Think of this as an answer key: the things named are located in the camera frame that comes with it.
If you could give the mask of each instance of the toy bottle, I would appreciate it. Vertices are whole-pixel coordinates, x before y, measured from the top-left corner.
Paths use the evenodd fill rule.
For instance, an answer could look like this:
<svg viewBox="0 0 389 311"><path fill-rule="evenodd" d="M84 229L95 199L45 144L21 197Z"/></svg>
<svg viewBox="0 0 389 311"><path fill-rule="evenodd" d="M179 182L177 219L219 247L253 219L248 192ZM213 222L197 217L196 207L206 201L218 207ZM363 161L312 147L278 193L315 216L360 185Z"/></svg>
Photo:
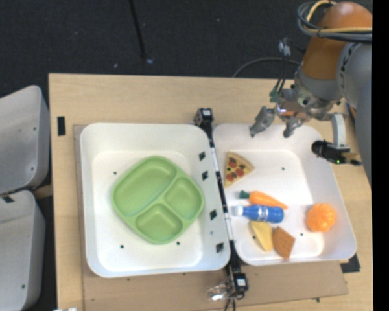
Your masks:
<svg viewBox="0 0 389 311"><path fill-rule="evenodd" d="M266 221L278 223L284 219L284 210L278 206L265 206L265 205L253 205L253 206L234 206L232 207L232 215L245 216L253 221Z"/></svg>

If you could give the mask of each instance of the toy pizza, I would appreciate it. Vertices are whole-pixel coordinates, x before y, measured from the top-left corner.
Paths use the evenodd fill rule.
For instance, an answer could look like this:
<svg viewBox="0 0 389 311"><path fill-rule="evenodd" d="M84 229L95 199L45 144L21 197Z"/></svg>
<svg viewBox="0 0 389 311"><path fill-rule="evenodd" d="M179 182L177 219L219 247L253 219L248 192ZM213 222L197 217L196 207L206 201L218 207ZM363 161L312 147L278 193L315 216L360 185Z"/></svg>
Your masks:
<svg viewBox="0 0 389 311"><path fill-rule="evenodd" d="M229 151L226 156L224 186L229 187L254 169L255 167L243 156Z"/></svg>

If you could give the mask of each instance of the carrot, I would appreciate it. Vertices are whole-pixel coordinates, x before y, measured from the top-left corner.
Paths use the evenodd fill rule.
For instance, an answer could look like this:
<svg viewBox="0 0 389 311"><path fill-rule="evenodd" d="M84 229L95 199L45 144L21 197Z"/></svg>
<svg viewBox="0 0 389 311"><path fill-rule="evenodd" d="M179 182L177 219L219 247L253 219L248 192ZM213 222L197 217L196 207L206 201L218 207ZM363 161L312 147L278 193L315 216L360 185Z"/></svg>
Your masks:
<svg viewBox="0 0 389 311"><path fill-rule="evenodd" d="M252 204L279 206L284 210L288 209L288 206L286 206L284 203L281 203L279 200L276 200L274 197L271 197L270 195L267 195L261 191L252 191L251 193L248 193L242 190L239 196L244 199L249 199L250 203Z"/></svg>

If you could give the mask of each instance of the table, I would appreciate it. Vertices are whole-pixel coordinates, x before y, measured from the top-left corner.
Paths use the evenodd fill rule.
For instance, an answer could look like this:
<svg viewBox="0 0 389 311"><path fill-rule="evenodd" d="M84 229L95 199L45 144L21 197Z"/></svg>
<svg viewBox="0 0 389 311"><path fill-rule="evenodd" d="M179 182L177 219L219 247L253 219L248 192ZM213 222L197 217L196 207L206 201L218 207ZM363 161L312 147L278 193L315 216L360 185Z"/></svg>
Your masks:
<svg viewBox="0 0 389 311"><path fill-rule="evenodd" d="M58 308L223 308L223 302L208 301L206 294L208 286L224 277L222 271L103 279L87 268L81 252L74 127L94 122L189 123L198 108L212 108L215 124L252 124L261 106L272 107L268 94L275 83L184 76L49 75ZM324 139L332 139L328 122L311 120L308 125ZM347 143L357 151L351 119L346 119L346 129ZM237 301L238 310L373 310L371 187L362 167L335 165L333 170L357 239L361 271L343 275L338 261L243 266L250 290Z"/></svg>

